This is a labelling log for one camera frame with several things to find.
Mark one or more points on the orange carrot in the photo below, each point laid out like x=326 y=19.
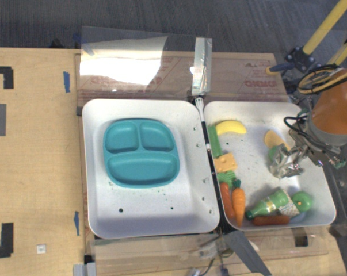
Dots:
x=238 y=204

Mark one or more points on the yellow potato chip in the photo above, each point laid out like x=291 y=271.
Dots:
x=272 y=139

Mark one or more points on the green plastic bottle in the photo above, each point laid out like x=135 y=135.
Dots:
x=269 y=204

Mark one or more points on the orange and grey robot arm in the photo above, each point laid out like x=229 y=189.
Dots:
x=333 y=111

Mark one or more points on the teal divided plate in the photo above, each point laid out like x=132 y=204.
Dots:
x=141 y=160

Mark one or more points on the green toy vegetable stick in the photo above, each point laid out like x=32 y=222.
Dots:
x=214 y=142

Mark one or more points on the small green round toy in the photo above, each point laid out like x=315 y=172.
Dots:
x=272 y=152

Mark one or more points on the yellow banana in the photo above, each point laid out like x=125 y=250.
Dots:
x=230 y=126

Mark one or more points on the red sausage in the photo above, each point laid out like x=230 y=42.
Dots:
x=271 y=220
x=227 y=201

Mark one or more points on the green toy leafy vegetable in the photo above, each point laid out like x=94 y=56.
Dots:
x=226 y=177

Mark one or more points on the white plastic tray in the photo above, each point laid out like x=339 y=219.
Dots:
x=256 y=165
x=150 y=206

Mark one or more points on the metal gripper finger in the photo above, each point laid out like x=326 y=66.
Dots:
x=279 y=158
x=294 y=168

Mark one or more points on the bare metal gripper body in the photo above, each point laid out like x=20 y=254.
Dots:
x=315 y=151

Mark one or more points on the green apple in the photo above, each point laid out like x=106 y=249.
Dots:
x=304 y=201

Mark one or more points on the yellow cheese wedge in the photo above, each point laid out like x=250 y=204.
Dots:
x=225 y=162

